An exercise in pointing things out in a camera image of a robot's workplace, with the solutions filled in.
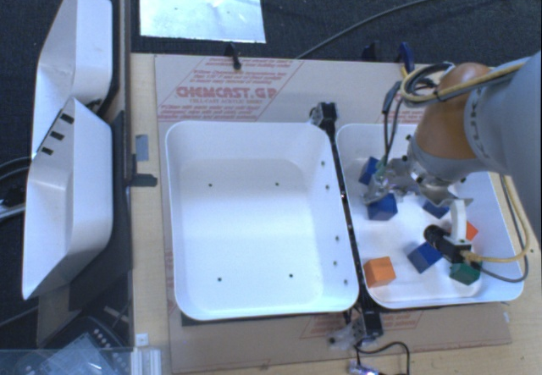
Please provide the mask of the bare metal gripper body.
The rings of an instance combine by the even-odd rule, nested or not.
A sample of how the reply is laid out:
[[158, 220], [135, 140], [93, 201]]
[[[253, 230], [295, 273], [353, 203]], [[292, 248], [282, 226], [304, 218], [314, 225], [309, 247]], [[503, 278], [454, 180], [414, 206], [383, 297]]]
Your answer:
[[373, 177], [383, 184], [390, 181], [401, 185], [403, 196], [414, 193], [436, 207], [449, 207], [454, 201], [463, 201], [466, 206], [473, 202], [473, 198], [458, 197], [450, 191], [456, 180], [432, 175], [418, 160], [410, 156], [391, 159], [385, 165], [379, 163]]

